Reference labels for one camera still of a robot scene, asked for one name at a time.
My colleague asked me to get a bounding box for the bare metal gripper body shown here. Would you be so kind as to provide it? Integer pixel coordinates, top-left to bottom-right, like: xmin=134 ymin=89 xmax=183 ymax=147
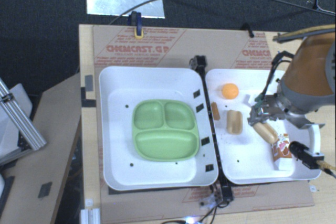
xmin=250 ymin=94 xmax=316 ymax=129

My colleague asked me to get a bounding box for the tan hot dog bun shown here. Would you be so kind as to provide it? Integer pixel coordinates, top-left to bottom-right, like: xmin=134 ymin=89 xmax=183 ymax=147
xmin=253 ymin=121 xmax=279 ymax=144
xmin=226 ymin=109 xmax=243 ymax=135

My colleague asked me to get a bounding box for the white plastic tray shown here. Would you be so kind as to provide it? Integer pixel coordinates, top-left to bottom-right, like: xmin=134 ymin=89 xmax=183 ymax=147
xmin=99 ymin=66 xmax=219 ymax=191
xmin=205 ymin=68 xmax=322 ymax=185

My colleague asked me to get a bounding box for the orange ball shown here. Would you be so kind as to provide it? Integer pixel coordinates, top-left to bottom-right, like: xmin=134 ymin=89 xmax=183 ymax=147
xmin=221 ymin=83 xmax=240 ymax=100

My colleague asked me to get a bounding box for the small brown sausage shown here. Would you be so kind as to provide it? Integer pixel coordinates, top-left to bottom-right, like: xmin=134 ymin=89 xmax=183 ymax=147
xmin=211 ymin=101 xmax=221 ymax=121

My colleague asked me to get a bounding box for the white and orange carton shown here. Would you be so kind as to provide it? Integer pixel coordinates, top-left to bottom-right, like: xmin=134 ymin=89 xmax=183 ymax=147
xmin=271 ymin=133 xmax=295 ymax=172

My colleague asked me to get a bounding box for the thin black rod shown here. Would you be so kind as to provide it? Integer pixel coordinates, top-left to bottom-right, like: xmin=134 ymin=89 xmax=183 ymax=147
xmin=196 ymin=67 xmax=229 ymax=192

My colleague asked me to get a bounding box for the green divided plate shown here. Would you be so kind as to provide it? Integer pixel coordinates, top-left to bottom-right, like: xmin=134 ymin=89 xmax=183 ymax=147
xmin=132 ymin=99 xmax=201 ymax=162

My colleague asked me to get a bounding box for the brown cardboard board red print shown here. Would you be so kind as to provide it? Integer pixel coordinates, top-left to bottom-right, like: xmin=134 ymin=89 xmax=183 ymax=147
xmin=93 ymin=25 xmax=315 ymax=216

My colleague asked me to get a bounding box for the black cylinder on white bracket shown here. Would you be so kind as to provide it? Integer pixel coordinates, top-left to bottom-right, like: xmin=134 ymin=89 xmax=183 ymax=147
xmin=288 ymin=124 xmax=325 ymax=170

